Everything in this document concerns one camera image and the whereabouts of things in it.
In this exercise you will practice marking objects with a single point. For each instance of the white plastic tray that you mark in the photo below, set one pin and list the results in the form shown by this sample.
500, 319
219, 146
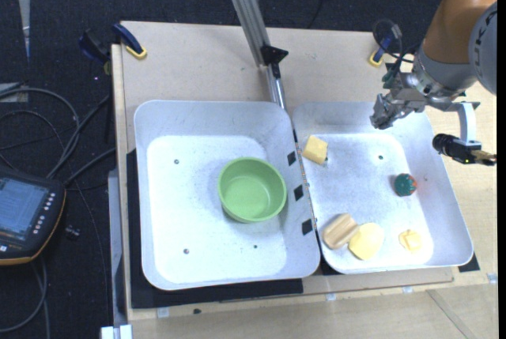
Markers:
186, 211
363, 187

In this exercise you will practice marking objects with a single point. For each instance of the green bowl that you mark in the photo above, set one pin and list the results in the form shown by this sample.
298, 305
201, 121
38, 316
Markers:
252, 191

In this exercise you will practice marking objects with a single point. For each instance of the tan toy bread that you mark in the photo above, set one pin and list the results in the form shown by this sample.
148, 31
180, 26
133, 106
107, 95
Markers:
339, 231

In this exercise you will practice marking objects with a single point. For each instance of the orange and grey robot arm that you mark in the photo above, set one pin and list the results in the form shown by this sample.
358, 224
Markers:
454, 33

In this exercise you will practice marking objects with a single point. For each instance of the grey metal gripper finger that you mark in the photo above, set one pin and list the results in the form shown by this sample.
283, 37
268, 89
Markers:
396, 117
378, 112

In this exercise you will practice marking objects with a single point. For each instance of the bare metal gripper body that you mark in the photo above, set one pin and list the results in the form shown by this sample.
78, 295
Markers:
413, 92

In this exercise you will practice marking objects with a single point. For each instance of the black cylinder on white bracket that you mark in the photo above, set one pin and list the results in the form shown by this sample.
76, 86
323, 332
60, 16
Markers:
454, 145

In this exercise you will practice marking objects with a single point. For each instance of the green and orange round toy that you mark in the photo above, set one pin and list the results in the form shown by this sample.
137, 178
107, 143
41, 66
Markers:
404, 185

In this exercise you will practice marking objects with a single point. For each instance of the pale yellow oval toy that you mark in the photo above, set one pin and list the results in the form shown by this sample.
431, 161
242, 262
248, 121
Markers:
367, 242

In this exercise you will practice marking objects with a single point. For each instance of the yellow cheese wedge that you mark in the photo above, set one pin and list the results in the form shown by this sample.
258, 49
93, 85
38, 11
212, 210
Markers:
315, 149

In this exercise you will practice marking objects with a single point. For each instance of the small yellow toy piece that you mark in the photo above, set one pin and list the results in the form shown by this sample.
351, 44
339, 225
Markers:
411, 240

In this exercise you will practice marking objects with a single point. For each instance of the pale wood board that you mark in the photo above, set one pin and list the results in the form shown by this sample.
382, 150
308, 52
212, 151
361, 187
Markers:
197, 65

